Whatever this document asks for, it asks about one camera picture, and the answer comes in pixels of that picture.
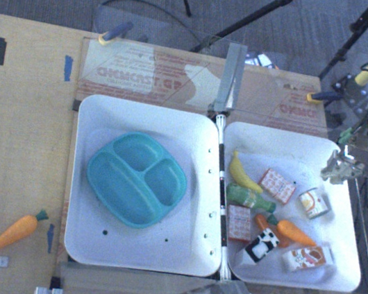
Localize thin black and white rod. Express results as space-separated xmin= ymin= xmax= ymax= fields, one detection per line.
xmin=187 ymin=112 xmax=260 ymax=283

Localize orange and white packet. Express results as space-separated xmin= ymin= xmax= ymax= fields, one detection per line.
xmin=254 ymin=166 xmax=300 ymax=208
xmin=221 ymin=203 xmax=258 ymax=245

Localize green bottle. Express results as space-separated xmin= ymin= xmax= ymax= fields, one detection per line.
xmin=222 ymin=182 xmax=280 ymax=215

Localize black and white cow bottle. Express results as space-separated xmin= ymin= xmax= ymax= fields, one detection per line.
xmin=233 ymin=223 xmax=283 ymax=271

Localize small white and orange can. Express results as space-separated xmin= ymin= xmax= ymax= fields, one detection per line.
xmin=294 ymin=184 xmax=335 ymax=223

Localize white plastic tray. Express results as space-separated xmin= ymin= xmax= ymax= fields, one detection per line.
xmin=52 ymin=90 xmax=247 ymax=288
xmin=198 ymin=119 xmax=368 ymax=294

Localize yellow banana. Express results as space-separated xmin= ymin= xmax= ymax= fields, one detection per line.
xmin=225 ymin=149 xmax=271 ymax=196

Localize orange carrot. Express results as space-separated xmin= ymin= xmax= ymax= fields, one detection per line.
xmin=263 ymin=214 xmax=321 ymax=248
xmin=0 ymin=201 xmax=51 ymax=263
xmin=250 ymin=212 xmax=296 ymax=251

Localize blue divided plate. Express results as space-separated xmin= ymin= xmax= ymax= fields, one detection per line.
xmin=78 ymin=123 xmax=196 ymax=238

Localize white and brown carton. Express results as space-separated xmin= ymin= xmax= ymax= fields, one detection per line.
xmin=278 ymin=239 xmax=337 ymax=280

